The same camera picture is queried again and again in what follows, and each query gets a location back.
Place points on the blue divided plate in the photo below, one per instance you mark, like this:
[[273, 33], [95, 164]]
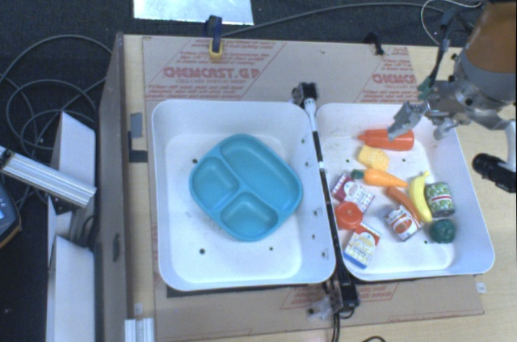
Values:
[[246, 187]]

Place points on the green broccoli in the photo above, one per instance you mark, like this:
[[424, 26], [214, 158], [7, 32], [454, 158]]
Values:
[[442, 231]]

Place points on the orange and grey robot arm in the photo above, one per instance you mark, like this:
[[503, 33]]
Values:
[[490, 37]]

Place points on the yellow and white carton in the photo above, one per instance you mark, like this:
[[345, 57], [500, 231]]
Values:
[[362, 245]]

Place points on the red and white carton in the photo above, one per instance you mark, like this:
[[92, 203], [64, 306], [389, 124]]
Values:
[[351, 191]]

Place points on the thin black and white rod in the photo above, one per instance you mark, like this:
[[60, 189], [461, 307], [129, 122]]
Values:
[[320, 158]]

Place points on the orange carrot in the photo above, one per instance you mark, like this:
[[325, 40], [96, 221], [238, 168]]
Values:
[[381, 178]]

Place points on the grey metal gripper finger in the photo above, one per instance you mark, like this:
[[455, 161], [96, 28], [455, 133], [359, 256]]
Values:
[[443, 125], [406, 118]]

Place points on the black cylinder on white bracket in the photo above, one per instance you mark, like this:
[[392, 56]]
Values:
[[494, 169]]

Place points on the yellow banana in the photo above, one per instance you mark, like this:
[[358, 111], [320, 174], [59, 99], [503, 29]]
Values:
[[419, 197]]

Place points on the white plastic tray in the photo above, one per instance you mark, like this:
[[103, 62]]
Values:
[[177, 251], [464, 251]]

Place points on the red and white can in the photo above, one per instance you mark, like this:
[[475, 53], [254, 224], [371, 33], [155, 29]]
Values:
[[402, 223]]

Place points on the green and white can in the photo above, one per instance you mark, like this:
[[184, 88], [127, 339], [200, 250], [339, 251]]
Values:
[[439, 199]]

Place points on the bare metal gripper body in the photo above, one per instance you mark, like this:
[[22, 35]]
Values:
[[470, 102]]

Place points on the brown cardboard board red print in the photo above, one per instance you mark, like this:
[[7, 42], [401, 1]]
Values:
[[258, 69]]

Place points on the orange sausage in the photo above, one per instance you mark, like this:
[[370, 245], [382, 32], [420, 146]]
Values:
[[400, 198]]

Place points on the yellow toy fries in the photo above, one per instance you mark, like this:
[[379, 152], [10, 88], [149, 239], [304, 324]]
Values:
[[373, 157]]

